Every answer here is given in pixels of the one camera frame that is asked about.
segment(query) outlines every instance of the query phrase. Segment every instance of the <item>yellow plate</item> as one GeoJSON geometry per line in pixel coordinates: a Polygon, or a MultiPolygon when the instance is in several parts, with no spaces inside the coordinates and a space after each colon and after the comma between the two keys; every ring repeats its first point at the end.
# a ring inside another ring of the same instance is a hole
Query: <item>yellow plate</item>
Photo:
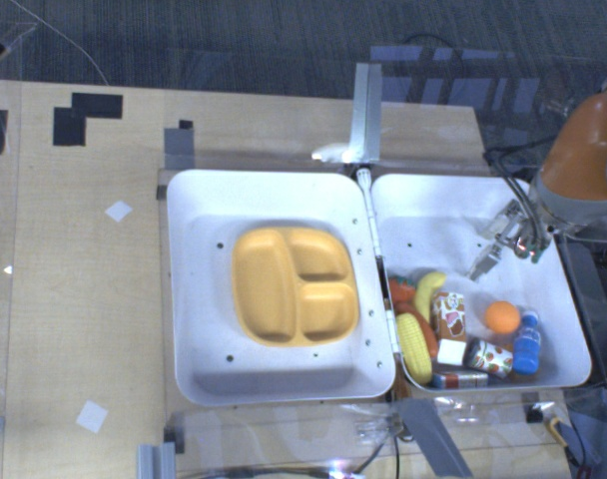
{"type": "Polygon", "coordinates": [[[358,322],[352,263],[324,231],[262,228],[233,250],[233,296],[246,334],[271,346],[311,346],[348,336],[358,322]]]}

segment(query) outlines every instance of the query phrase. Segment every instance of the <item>toy banana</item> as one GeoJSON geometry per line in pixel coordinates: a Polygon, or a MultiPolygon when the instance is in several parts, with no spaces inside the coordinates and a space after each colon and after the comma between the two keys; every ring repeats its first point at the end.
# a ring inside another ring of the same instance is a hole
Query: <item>toy banana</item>
{"type": "Polygon", "coordinates": [[[414,306],[426,321],[430,321],[430,303],[434,293],[445,283],[443,271],[432,271],[424,275],[416,285],[414,306]]]}

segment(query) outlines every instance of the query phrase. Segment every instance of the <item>water bottle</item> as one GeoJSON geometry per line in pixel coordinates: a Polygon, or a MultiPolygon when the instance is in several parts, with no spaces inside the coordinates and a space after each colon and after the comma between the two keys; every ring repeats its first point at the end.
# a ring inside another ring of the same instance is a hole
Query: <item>water bottle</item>
{"type": "Polygon", "coordinates": [[[541,334],[536,326],[539,317],[536,312],[525,312],[521,317],[521,327],[514,339],[514,362],[512,370],[517,374],[534,374],[539,368],[541,334]]]}

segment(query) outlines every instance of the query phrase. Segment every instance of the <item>orange fruit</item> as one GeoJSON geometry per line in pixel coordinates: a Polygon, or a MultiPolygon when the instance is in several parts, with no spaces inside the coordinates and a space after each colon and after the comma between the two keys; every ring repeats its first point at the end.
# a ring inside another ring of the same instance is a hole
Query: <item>orange fruit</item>
{"type": "Polygon", "coordinates": [[[485,325],[495,333],[512,333],[519,324],[521,324],[519,309],[509,301],[494,301],[485,310],[485,325]]]}

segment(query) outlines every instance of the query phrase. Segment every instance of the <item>black cable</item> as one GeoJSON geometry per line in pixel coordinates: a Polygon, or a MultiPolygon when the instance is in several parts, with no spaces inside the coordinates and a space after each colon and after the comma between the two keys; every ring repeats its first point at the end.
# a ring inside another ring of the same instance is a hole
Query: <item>black cable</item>
{"type": "MultiPolygon", "coordinates": [[[[437,34],[432,34],[431,32],[415,32],[414,34],[410,34],[409,36],[406,36],[403,41],[401,41],[401,44],[410,44],[412,41],[414,41],[415,39],[419,39],[419,38],[423,38],[423,37],[429,37],[431,39],[435,39],[436,41],[439,41],[441,43],[443,43],[445,46],[447,46],[450,50],[452,50],[454,52],[454,55],[456,56],[456,58],[459,61],[459,64],[461,66],[461,78],[463,80],[467,79],[467,67],[465,64],[465,61],[463,60],[463,55],[461,54],[461,52],[459,50],[457,50],[454,45],[448,41],[447,39],[437,35],[437,34]]],[[[461,85],[459,87],[459,90],[457,91],[457,93],[454,96],[458,96],[459,93],[463,90],[463,85],[461,85]]],[[[408,92],[407,96],[406,96],[406,101],[409,101],[409,97],[410,94],[408,92]]]]}
{"type": "Polygon", "coordinates": [[[544,230],[541,228],[540,222],[536,216],[536,209],[534,208],[534,206],[532,206],[532,202],[529,200],[529,198],[527,197],[527,195],[525,194],[525,192],[523,191],[521,186],[512,177],[512,175],[508,172],[507,168],[505,167],[504,162],[505,162],[505,158],[507,158],[509,155],[511,155],[513,153],[516,153],[516,152],[521,151],[526,148],[541,146],[541,145],[547,144],[553,140],[554,140],[554,138],[548,137],[546,139],[542,139],[542,140],[533,142],[531,144],[526,144],[523,146],[491,148],[483,154],[484,160],[489,165],[494,167],[494,169],[498,172],[499,176],[501,176],[501,178],[503,178],[503,181],[505,181],[507,186],[510,188],[510,190],[512,190],[514,195],[517,197],[519,203],[521,204],[521,207],[526,212],[528,219],[530,220],[530,223],[532,225],[532,233],[534,234],[534,236],[533,236],[534,242],[536,243],[537,247],[539,247],[541,250],[544,250],[543,239],[542,239],[542,237],[544,235],[544,230]],[[490,154],[498,153],[498,152],[501,152],[502,154],[497,159],[493,160],[490,157],[490,154]]]}
{"type": "MultiPolygon", "coordinates": [[[[383,440],[379,445],[376,446],[372,454],[368,456],[368,458],[361,463],[358,467],[356,467],[351,473],[360,474],[372,461],[376,459],[381,452],[381,449],[385,445],[387,439],[383,440]]],[[[398,456],[398,446],[396,446],[397,453],[397,471],[398,471],[398,460],[400,459],[398,456]]],[[[220,473],[209,473],[207,475],[200,475],[200,473],[183,476],[182,479],[253,479],[255,477],[260,477],[262,475],[272,475],[272,474],[293,474],[293,475],[303,475],[307,477],[312,477],[316,479],[327,479],[330,471],[321,468],[321,467],[311,467],[311,468],[288,468],[288,467],[275,467],[275,468],[253,468],[253,467],[243,467],[243,468],[234,468],[229,470],[224,470],[220,473]]]]}
{"type": "Polygon", "coordinates": [[[556,136],[553,135],[551,137],[546,137],[545,139],[530,142],[528,144],[522,144],[520,146],[503,146],[503,147],[489,148],[489,149],[485,150],[485,154],[489,155],[490,153],[503,153],[503,155],[509,156],[513,153],[517,153],[517,152],[523,151],[525,149],[536,148],[538,146],[543,146],[544,144],[549,144],[550,142],[554,142],[555,140],[556,140],[556,136]]]}
{"type": "Polygon", "coordinates": [[[569,417],[569,419],[570,419],[570,425],[572,426],[572,429],[574,430],[574,434],[576,435],[576,438],[579,441],[579,445],[581,446],[581,464],[577,466],[577,468],[581,468],[587,464],[587,453],[585,452],[585,444],[583,443],[583,438],[581,438],[581,435],[579,434],[578,430],[576,429],[574,422],[572,422],[572,417],[569,417]]]}
{"type": "Polygon", "coordinates": [[[392,437],[394,441],[394,455],[396,456],[396,472],[394,473],[394,478],[399,479],[399,473],[401,471],[401,456],[399,455],[399,442],[396,439],[396,436],[392,437]]]}
{"type": "Polygon", "coordinates": [[[376,457],[379,455],[379,452],[381,452],[381,449],[383,448],[383,445],[385,445],[385,440],[383,440],[377,447],[376,449],[374,449],[374,452],[372,454],[370,454],[370,457],[367,458],[363,463],[361,463],[358,467],[356,467],[352,473],[353,474],[360,474],[361,472],[363,472],[363,470],[365,469],[365,467],[367,467],[370,463],[372,463],[372,461],[374,461],[376,459],[376,457]]]}

